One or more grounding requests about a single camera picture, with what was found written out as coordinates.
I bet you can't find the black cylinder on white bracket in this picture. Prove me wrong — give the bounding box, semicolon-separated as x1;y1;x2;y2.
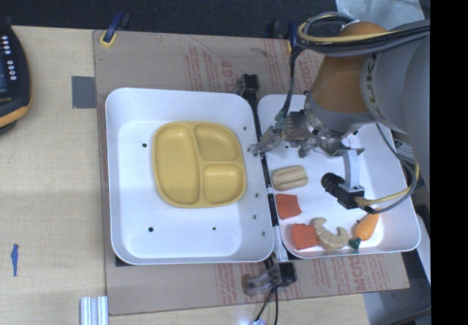
320;147;366;211

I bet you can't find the white plastic tray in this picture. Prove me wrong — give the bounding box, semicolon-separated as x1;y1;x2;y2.
256;93;422;261
105;87;276;266

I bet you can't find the thin black and white rod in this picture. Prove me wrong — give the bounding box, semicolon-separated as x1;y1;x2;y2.
251;93;290;263

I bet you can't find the brown cardboard board red print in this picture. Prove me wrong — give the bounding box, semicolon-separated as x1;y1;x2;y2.
92;29;411;316

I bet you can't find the beige toy bread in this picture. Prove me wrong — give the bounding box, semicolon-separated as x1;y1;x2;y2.
271;164;309;192

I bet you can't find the orange cube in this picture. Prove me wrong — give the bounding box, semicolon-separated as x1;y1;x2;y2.
274;193;303;221
290;223;320;252

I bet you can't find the yellow divided plate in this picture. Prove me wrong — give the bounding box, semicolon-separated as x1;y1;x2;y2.
151;120;247;209

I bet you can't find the orange toy carrot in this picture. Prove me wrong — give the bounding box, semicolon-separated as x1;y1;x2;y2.
348;211;382;250

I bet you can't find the beige toy croissant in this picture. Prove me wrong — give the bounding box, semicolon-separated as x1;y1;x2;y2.
309;217;351;252

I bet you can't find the black block with thin wires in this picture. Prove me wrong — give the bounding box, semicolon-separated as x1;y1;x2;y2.
241;260;298;296
235;73;261;98

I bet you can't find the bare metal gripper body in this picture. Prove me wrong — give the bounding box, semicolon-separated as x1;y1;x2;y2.
282;110;352;157

